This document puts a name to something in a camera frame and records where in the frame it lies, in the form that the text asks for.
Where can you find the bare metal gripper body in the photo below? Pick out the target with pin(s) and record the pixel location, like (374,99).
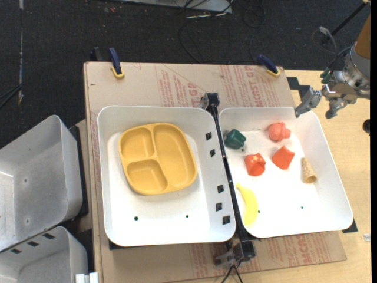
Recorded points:
(349,88)

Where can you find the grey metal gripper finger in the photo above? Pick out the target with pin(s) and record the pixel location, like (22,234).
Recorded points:
(334,108)
(307,100)

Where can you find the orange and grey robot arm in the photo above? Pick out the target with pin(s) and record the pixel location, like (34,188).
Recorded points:
(363,44)

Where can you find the pink-orange lumpy toy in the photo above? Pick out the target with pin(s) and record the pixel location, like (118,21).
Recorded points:
(278,132)

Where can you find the orange toy wedge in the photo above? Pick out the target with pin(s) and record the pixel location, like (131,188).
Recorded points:
(282,159)

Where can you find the tan toy ice cream cone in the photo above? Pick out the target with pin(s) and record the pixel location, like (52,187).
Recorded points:
(308,171)

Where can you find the green toy pepper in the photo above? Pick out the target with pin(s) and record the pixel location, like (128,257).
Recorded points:
(234,139)

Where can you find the red toy box yellow star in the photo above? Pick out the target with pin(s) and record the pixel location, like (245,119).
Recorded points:
(254,165)

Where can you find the thin black rod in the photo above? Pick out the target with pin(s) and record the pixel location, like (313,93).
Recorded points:
(228,169)

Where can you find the white plastic tray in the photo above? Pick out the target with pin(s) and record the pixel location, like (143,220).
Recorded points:
(165,217)
(282,205)
(35,175)
(47,261)

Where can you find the yellow banana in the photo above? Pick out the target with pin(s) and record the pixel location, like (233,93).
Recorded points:
(250,205)

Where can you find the brown cardboard board red print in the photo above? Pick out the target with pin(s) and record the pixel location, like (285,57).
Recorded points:
(165,84)

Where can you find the yellow divided plate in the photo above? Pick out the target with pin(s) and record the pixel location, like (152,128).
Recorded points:
(173,155)

